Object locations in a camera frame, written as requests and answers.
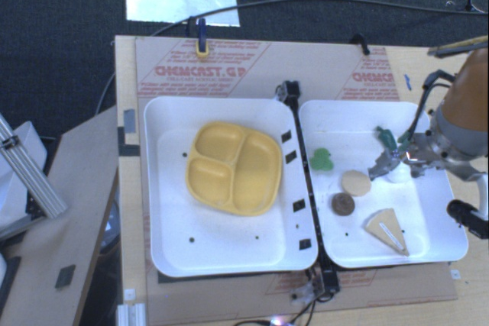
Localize green broccoli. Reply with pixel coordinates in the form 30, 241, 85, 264
308, 147, 335, 173

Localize tan pizza slice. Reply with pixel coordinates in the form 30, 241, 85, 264
363, 207, 411, 258

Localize thin black rod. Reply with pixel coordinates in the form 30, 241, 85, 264
287, 98, 330, 273

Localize tan round biscuit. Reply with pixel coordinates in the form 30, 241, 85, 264
340, 169, 373, 198

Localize yellow divided plate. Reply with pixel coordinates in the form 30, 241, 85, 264
184, 121, 284, 218

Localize black block with thin wires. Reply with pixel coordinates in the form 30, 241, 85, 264
318, 266, 342, 295
276, 79, 302, 105

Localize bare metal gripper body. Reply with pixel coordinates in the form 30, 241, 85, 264
399, 131, 489, 181

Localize black cylinder on white bracket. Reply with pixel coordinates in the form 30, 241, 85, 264
446, 171, 489, 240

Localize brown cardboard board red print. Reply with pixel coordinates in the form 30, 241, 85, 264
134, 35, 459, 313

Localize brown doughnut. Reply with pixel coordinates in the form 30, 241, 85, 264
331, 192, 357, 217

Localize white plastic tray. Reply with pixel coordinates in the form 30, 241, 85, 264
143, 95, 319, 278
298, 99, 470, 270

